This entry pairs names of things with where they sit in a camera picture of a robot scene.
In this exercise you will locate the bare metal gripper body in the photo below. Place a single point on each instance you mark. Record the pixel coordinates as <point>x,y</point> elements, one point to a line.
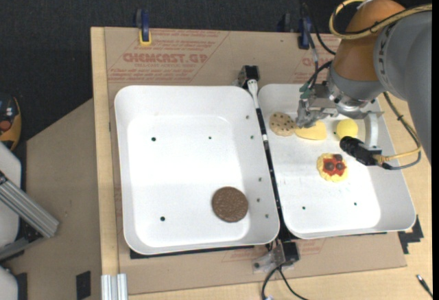
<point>326,101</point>

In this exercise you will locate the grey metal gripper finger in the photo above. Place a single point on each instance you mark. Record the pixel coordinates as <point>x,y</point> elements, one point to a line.
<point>311,119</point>
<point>300,115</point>

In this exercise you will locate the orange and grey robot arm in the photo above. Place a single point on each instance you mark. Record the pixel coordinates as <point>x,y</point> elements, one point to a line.
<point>401,55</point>

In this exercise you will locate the yellow heart-shaped biscuit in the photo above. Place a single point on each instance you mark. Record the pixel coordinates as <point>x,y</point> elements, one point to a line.
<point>313,133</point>

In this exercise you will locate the tan chocolate chip cookie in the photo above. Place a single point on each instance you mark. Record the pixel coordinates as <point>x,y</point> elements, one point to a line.
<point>281,124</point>

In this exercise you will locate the yellow ball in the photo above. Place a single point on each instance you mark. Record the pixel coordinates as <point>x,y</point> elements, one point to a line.
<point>347,128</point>

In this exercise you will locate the thin black and white rod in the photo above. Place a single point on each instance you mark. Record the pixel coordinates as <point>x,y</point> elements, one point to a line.
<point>265,140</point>

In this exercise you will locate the yellow pizza slice red sauce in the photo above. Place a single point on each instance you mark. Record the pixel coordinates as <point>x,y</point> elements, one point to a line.
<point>332,168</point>

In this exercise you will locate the white plastic tray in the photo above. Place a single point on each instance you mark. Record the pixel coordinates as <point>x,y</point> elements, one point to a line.
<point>329,202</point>
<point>185,168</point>

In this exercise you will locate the brown round biscuit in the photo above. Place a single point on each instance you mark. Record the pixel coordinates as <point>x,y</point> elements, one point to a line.
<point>229,204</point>

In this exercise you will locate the brown cardboard board red print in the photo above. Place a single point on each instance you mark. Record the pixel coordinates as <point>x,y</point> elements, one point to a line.
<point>192,55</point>

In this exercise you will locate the black cylinder on white bracket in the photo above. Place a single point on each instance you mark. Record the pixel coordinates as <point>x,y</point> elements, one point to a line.
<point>358,149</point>

